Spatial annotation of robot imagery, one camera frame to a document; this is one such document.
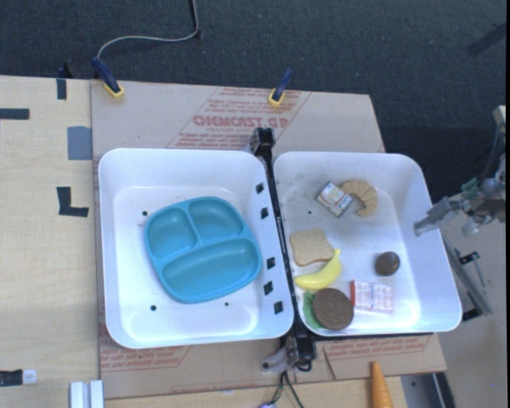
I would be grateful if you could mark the tan toy croissant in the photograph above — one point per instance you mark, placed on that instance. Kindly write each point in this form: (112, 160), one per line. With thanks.
(367, 196)

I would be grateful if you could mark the small white printed can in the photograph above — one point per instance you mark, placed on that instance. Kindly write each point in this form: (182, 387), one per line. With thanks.
(333, 199)

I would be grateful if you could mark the yellow banana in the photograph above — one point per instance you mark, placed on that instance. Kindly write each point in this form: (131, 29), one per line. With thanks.
(323, 274)

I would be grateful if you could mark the green toy lettuce leaf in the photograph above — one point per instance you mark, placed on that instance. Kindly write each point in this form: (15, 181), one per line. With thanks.
(308, 310)

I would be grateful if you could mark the brown toy burger patty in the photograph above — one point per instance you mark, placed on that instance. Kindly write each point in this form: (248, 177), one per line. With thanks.
(332, 309)

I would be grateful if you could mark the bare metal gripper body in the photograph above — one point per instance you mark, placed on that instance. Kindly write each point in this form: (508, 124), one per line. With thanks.
(489, 208)

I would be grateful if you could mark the brown cardboard board, red print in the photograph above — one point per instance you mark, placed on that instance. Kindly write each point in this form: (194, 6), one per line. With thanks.
(161, 117)

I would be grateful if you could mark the white plastic tray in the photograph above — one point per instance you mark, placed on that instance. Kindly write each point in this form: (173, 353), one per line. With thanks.
(123, 245)
(408, 236)

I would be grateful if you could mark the orange carrot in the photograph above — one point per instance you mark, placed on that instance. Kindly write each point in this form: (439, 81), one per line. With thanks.
(380, 387)

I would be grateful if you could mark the thin black rod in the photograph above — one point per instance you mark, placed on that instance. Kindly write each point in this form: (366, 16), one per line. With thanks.
(276, 211)

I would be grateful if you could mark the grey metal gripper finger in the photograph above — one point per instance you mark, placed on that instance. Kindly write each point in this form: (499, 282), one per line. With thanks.
(433, 217)
(470, 228)

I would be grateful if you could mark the white and red packet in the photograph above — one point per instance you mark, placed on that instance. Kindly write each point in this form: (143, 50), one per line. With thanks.
(374, 298)

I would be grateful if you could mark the small brown round biscuit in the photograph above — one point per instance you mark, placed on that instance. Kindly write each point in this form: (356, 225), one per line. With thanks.
(387, 264)

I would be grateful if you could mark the toy bread slice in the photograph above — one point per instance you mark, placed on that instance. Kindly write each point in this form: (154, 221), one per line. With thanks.
(310, 247)

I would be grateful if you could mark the blue divided plate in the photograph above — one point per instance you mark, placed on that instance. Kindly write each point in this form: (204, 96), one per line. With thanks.
(204, 253)

